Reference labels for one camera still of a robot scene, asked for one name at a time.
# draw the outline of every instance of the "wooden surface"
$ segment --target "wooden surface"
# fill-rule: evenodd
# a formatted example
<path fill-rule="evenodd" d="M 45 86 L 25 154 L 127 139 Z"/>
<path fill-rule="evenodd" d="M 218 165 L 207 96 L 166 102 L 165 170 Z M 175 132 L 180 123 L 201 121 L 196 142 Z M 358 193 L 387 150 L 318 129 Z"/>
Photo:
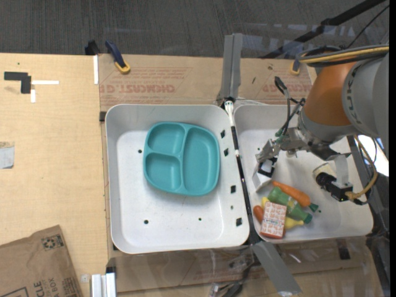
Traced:
<path fill-rule="evenodd" d="M 92 57 L 0 54 L 0 67 L 1 74 L 59 81 L 36 85 L 31 103 L 20 82 L 0 78 L 0 142 L 15 143 L 14 167 L 0 170 L 0 244 L 59 224 L 78 279 L 104 273 L 106 214 Z M 89 296 L 89 282 L 80 285 Z"/>

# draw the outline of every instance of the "white object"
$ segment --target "white object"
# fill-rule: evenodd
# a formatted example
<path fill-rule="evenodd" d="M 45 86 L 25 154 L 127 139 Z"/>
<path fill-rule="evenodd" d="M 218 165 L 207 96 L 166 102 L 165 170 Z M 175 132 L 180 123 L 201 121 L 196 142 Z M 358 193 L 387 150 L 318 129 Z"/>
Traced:
<path fill-rule="evenodd" d="M 235 109 L 234 121 L 239 140 L 239 152 L 242 156 L 243 172 L 252 208 L 261 204 L 261 198 L 268 196 L 273 188 L 271 183 L 266 183 L 256 190 L 252 179 L 257 164 L 255 154 L 269 139 L 274 138 L 275 133 L 285 122 L 286 114 L 286 106 L 243 105 Z M 293 118 L 290 126 L 296 126 L 296 121 L 297 117 Z M 350 152 L 346 138 L 331 147 L 340 153 Z M 343 236 L 364 236 L 371 232 L 373 219 L 368 205 L 355 205 L 350 201 L 337 202 L 329 192 L 322 190 L 316 184 L 312 178 L 312 171 L 323 162 L 312 153 L 305 151 L 297 152 L 297 157 L 292 158 L 287 157 L 286 152 L 280 152 L 272 179 L 304 191 L 311 198 L 311 202 L 319 206 L 319 209 L 313 213 L 305 208 L 313 215 L 311 223 L 287 230 L 282 239 L 265 238 L 266 241 L 285 243 Z M 349 181 L 353 184 L 354 191 L 358 192 L 362 189 L 362 185 L 353 157 L 348 157 L 347 162 Z M 256 219 L 254 219 L 254 226 L 259 233 L 260 223 Z"/>
<path fill-rule="evenodd" d="M 170 194 L 146 181 L 145 138 L 155 123 L 165 121 L 204 127 L 218 139 L 220 175 L 209 194 Z M 111 237 L 119 250 L 141 254 L 226 248 L 247 240 L 246 204 L 224 110 L 214 105 L 117 105 L 106 114 L 106 136 Z"/>

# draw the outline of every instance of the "toy carrot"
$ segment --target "toy carrot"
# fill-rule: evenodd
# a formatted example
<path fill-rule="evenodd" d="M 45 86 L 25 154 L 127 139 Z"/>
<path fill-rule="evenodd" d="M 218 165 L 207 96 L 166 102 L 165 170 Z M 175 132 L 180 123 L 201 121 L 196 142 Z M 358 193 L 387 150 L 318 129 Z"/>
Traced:
<path fill-rule="evenodd" d="M 275 187 L 279 187 L 285 194 L 288 194 L 290 197 L 297 200 L 299 205 L 302 207 L 309 207 L 313 212 L 315 212 L 317 210 L 317 208 L 319 207 L 318 205 L 313 204 L 311 202 L 311 199 L 305 192 L 300 191 L 297 188 L 291 187 L 286 184 L 279 183 L 278 181 L 274 181 L 274 180 L 272 181 L 272 184 Z"/>

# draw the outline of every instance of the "red and white box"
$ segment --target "red and white box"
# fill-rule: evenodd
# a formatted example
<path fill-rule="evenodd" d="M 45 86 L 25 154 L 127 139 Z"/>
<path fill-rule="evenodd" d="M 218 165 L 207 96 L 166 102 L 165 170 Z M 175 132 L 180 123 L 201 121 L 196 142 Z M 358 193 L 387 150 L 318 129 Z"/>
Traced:
<path fill-rule="evenodd" d="M 260 234 L 268 238 L 282 239 L 285 219 L 286 206 L 267 201 L 264 206 Z"/>

